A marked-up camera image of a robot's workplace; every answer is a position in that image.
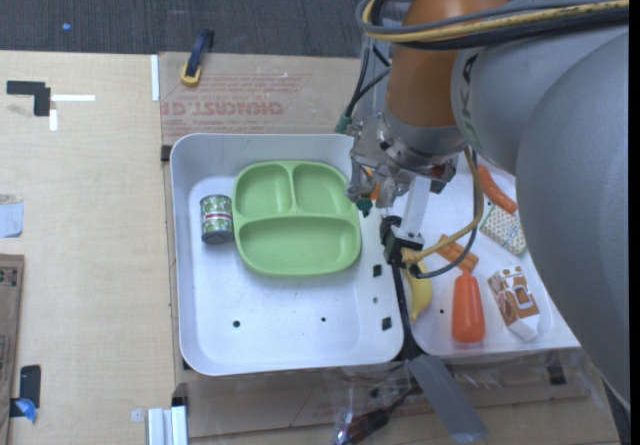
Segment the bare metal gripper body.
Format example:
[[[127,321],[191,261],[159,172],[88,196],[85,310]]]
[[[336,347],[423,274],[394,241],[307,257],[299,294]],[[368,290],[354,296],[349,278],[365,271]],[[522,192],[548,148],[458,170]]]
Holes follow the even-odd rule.
[[[348,125],[348,135],[354,138],[351,160],[371,169],[373,191],[378,190],[381,176],[405,172],[409,175],[409,185],[421,176],[430,181],[432,192],[439,193],[456,174],[458,128],[455,125],[423,127],[391,115],[367,116],[353,119]]]

